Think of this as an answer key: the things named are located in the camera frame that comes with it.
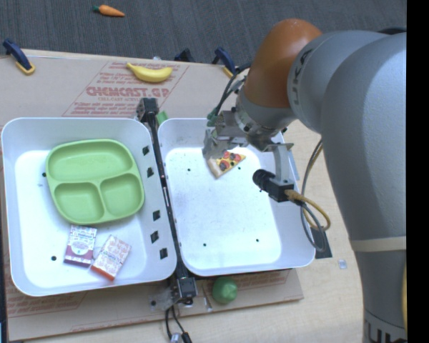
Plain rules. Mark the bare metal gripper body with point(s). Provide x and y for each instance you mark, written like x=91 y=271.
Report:
x=252 y=130

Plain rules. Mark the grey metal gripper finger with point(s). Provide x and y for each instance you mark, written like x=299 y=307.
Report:
x=228 y=145
x=211 y=144

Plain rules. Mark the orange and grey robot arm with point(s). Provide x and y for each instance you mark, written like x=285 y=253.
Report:
x=364 y=127

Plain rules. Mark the pizza slice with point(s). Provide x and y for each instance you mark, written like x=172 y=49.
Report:
x=226 y=164

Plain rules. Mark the thin black and white rod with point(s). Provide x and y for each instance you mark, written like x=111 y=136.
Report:
x=164 y=188

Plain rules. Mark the white plastic tray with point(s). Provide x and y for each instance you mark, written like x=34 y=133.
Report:
x=35 y=256
x=221 y=220

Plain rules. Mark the yellow banana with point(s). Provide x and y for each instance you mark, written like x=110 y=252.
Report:
x=151 y=73

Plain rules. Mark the green divided plate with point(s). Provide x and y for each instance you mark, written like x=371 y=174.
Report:
x=93 y=177

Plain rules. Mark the brown cardboard board red print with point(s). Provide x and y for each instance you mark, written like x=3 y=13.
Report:
x=93 y=95

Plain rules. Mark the green round toy fruit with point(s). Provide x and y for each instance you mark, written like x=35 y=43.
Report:
x=224 y=290

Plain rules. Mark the orange and white carton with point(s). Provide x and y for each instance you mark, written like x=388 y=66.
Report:
x=111 y=257

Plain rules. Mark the maroon and white carton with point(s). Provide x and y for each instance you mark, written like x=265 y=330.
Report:
x=80 y=245

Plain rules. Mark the orange carrot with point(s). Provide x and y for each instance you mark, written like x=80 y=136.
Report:
x=111 y=10

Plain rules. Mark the black cylinder on white bracket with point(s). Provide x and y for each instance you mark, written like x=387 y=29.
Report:
x=279 y=188

